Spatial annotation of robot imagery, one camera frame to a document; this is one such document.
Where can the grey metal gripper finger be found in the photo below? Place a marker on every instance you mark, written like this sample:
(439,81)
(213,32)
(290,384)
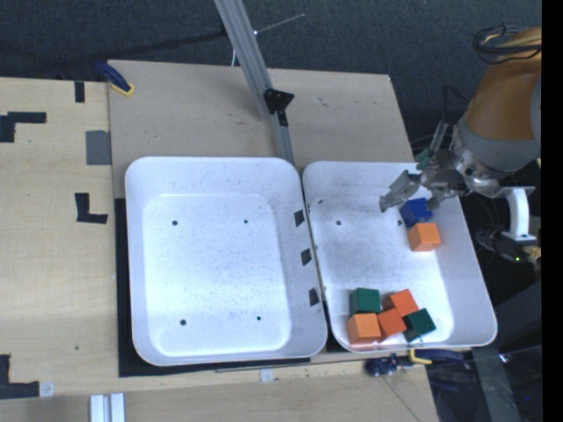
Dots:
(400,191)
(441,198)

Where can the orange cube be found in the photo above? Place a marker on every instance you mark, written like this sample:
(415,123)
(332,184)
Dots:
(402,301)
(390,322)
(424,237)
(363,329)

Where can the green cube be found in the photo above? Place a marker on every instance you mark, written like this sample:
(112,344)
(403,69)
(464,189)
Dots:
(364,300)
(420,323)

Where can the white plastic tray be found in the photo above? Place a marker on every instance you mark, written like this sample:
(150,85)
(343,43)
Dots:
(211,271)
(365,253)

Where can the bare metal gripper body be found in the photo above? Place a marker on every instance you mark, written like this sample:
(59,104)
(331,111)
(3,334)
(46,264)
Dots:
(448,175)

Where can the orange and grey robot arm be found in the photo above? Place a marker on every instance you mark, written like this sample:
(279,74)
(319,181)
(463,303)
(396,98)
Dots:
(501,99)

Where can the blue cube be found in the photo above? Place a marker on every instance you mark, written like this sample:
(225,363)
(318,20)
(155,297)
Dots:
(413,213)

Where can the black cylinder on white bracket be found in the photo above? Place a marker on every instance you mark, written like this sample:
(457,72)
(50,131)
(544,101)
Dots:
(519,211)

